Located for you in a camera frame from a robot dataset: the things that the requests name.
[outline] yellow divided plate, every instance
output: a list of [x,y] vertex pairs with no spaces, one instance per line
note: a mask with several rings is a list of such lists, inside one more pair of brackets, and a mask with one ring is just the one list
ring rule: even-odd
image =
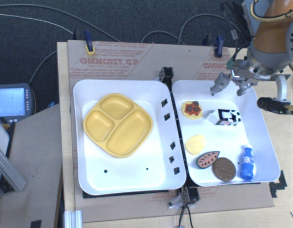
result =
[[88,112],[83,127],[91,140],[103,150],[123,158],[142,145],[153,128],[153,121],[131,99],[121,94],[109,94]]

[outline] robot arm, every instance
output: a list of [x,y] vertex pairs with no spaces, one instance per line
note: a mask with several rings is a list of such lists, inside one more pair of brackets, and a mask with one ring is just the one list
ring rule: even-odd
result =
[[210,88],[214,95],[226,88],[233,81],[243,95],[246,90],[256,86],[258,81],[275,81],[278,88],[277,97],[260,98],[257,105],[277,114],[293,114],[293,106],[286,100],[286,80],[289,75],[282,75],[282,70],[293,62],[293,0],[273,0],[263,17],[254,12],[254,0],[251,5],[251,15],[261,21],[254,39],[249,45],[244,60],[235,59],[235,55],[228,61],[227,69],[230,74],[221,73]]

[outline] blue clamp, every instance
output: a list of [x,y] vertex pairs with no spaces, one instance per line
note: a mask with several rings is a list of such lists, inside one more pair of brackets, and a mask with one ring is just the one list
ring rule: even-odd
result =
[[216,37],[216,46],[217,48],[214,49],[214,56],[221,58],[223,56],[222,50],[223,50],[223,44],[224,44],[224,37],[221,35],[218,35]]
[[84,30],[84,36],[85,36],[85,40],[86,40],[86,45],[85,45],[86,52],[88,53],[88,55],[95,54],[96,50],[94,48],[93,41],[91,39],[91,36],[90,36],[88,29]]

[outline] yellow round disc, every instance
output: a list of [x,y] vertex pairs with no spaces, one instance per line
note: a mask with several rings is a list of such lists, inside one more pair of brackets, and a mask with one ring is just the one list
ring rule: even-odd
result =
[[201,134],[197,134],[191,137],[185,143],[185,147],[192,155],[197,155],[204,148],[205,144],[206,144],[205,137]]

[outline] white cable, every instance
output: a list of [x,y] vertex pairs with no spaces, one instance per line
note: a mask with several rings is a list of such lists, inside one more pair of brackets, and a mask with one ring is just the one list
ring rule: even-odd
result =
[[30,20],[35,20],[35,21],[40,21],[40,22],[44,22],[44,23],[48,23],[48,24],[51,24],[51,25],[55,25],[55,26],[58,26],[64,30],[66,30],[67,32],[69,32],[70,34],[74,34],[73,32],[71,32],[70,30],[64,28],[63,26],[61,25],[57,25],[55,23],[51,23],[49,21],[45,21],[45,20],[42,20],[42,19],[35,19],[35,18],[29,18],[29,17],[22,17],[22,16],[18,16],[18,15],[11,15],[11,14],[2,14],[0,13],[0,16],[6,16],[6,17],[14,17],[14,18],[19,18],[19,19],[30,19]]

